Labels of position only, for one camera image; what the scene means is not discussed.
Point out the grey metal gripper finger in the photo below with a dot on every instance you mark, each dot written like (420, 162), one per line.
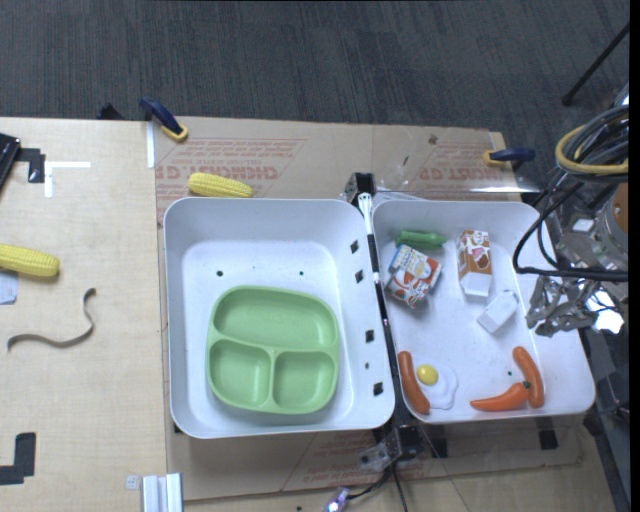
(577, 305)
(542, 307)

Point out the brown cardboard board red print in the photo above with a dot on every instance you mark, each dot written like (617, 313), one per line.
(300, 160)

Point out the green cucumber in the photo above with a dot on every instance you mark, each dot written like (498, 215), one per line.
(420, 239)

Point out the green divided plate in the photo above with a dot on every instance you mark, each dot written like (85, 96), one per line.
(272, 320)

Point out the brown and white carton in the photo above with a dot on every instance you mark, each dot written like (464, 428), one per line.
(474, 260)

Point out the white fried egg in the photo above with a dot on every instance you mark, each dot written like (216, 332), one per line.
(446, 387)

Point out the orange carrot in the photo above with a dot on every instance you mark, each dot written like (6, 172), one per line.
(500, 399)

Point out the yellow corn cob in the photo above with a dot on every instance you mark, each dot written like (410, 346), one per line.
(220, 185)
(27, 260)

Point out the grey curled strip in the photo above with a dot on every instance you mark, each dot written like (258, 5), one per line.
(55, 343)

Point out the orange white blue carton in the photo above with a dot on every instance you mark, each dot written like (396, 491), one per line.
(412, 275)

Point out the orange sausage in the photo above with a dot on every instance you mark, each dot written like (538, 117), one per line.
(531, 375)
(414, 382)

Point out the white plastic tray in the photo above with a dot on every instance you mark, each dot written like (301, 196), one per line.
(260, 225)
(465, 340)

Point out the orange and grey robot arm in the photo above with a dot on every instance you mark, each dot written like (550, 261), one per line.
(622, 205)

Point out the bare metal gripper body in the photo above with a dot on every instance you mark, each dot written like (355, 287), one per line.
(587, 250)

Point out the small white carton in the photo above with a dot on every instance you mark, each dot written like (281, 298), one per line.
(497, 312)

